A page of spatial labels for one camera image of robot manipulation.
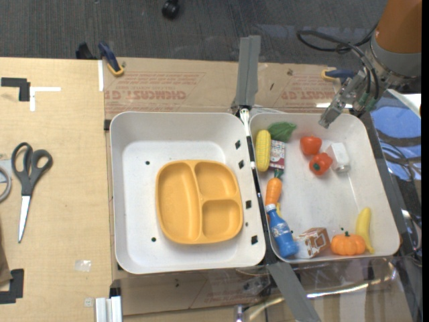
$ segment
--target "toy banana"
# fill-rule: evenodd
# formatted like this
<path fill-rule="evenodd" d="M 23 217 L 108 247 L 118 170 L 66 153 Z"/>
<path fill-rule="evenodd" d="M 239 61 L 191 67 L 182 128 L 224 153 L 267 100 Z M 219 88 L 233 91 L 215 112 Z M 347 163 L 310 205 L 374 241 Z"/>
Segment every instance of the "toy banana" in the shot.
<path fill-rule="evenodd" d="M 364 208 L 357 216 L 356 220 L 356 234 L 363 237 L 365 245 L 371 254 L 374 253 L 374 248 L 371 245 L 371 239 L 369 238 L 369 223 L 371 221 L 371 209 Z"/>

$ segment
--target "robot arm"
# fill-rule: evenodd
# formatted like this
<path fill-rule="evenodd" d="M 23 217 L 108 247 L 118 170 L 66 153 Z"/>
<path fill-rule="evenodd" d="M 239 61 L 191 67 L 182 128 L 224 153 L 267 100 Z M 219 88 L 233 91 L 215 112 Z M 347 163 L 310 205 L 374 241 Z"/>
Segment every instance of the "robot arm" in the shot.
<path fill-rule="evenodd" d="M 357 112 L 370 111 L 384 90 L 403 92 L 421 79 L 422 0 L 388 0 L 366 53 L 356 47 L 352 51 L 363 67 L 322 114 L 319 124 L 326 129 L 346 104 Z"/>

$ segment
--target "gray floor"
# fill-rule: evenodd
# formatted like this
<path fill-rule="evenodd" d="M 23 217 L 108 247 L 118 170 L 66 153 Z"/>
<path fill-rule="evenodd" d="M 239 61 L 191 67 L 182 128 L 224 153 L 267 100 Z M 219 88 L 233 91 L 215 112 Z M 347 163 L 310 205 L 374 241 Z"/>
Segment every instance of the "gray floor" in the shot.
<path fill-rule="evenodd" d="M 161 14 L 165 1 L 0 0 L 0 56 L 75 58 L 81 42 L 99 56 L 97 44 L 104 40 L 116 56 L 238 61 L 239 38 L 259 34 L 260 62 L 356 69 L 359 61 L 352 54 L 310 49 L 296 31 L 318 30 L 356 42 L 387 2 L 179 0 L 180 14 L 169 20 Z"/>

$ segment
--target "bottle label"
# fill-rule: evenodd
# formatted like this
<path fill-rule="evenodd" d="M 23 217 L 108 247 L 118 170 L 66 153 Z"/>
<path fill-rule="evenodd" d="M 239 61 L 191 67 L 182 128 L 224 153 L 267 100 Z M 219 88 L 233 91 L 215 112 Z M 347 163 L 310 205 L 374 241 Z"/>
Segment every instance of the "bottle label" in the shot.
<path fill-rule="evenodd" d="M 289 230 L 289 227 L 286 223 L 279 223 L 279 224 L 271 227 L 271 232 L 273 233 L 274 237 L 279 237 L 279 236 L 284 235 L 286 233 L 290 233 L 290 230 Z"/>

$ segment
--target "gray scissors handle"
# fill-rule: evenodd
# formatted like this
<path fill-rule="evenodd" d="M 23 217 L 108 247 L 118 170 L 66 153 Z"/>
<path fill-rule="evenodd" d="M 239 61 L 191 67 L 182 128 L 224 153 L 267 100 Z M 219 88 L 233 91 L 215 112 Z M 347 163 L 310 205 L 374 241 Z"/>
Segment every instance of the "gray scissors handle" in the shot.
<path fill-rule="evenodd" d="M 12 186 L 12 180 L 7 170 L 0 165 L 0 173 L 6 178 L 6 189 L 0 194 L 0 202 L 4 201 L 9 195 Z"/>
<path fill-rule="evenodd" d="M 16 157 L 22 147 L 26 147 L 23 159 L 23 170 L 17 170 Z M 46 163 L 42 167 L 38 167 L 38 162 L 42 158 L 47 158 Z M 23 196 L 31 196 L 33 189 L 40 177 L 52 167 L 52 156 L 46 150 L 39 149 L 33 152 L 33 148 L 27 143 L 22 142 L 13 150 L 12 153 L 12 169 L 19 181 L 21 181 Z"/>

